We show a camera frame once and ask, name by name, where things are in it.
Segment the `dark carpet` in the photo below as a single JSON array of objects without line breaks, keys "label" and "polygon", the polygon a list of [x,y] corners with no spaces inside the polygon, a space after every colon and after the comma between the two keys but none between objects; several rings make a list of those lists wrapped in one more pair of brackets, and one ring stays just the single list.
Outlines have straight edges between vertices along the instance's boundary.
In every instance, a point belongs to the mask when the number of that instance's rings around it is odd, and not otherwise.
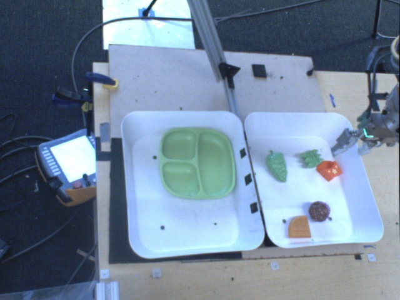
[{"label": "dark carpet", "polygon": [[[312,0],[208,1],[212,15],[224,17]],[[317,70],[363,72],[371,49],[390,43],[370,38],[375,7],[376,0],[329,0],[223,21],[217,30],[225,50],[311,56]],[[102,21],[101,0],[0,0],[0,8],[0,144],[21,136],[55,139],[81,129],[80,111],[55,108],[51,94],[59,86],[72,91],[71,56],[81,37]],[[399,34],[398,4],[382,3],[379,32]],[[196,31],[195,40],[201,48]],[[98,31],[78,54],[78,86],[86,85],[83,74],[92,62],[106,60]],[[0,158],[21,146],[0,145]],[[0,159],[0,179],[32,159],[31,150]],[[0,261],[49,236],[76,211],[58,202],[37,171],[0,184],[0,239],[12,244]],[[93,202],[82,205],[54,237],[0,264],[0,293],[66,284],[83,259],[76,250],[88,252],[94,246],[93,217]],[[87,261],[71,282],[88,281],[93,268]]]}]

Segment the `green divided plate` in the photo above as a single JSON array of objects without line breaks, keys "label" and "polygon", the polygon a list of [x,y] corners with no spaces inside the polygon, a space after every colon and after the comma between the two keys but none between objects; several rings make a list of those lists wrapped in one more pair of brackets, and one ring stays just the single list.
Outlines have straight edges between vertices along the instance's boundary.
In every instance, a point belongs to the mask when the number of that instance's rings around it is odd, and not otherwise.
[{"label": "green divided plate", "polygon": [[169,130],[161,140],[159,167],[164,187],[180,198],[222,198],[235,186],[232,144],[212,129]]}]

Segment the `red toy food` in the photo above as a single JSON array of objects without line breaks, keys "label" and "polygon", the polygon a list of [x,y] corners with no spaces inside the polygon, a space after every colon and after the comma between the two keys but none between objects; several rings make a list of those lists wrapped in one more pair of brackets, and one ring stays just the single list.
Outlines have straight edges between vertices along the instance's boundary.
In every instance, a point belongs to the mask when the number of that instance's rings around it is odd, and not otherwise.
[{"label": "red toy food", "polygon": [[326,181],[330,181],[342,174],[342,171],[340,170],[336,161],[321,162],[317,166],[317,171],[326,179]]}]

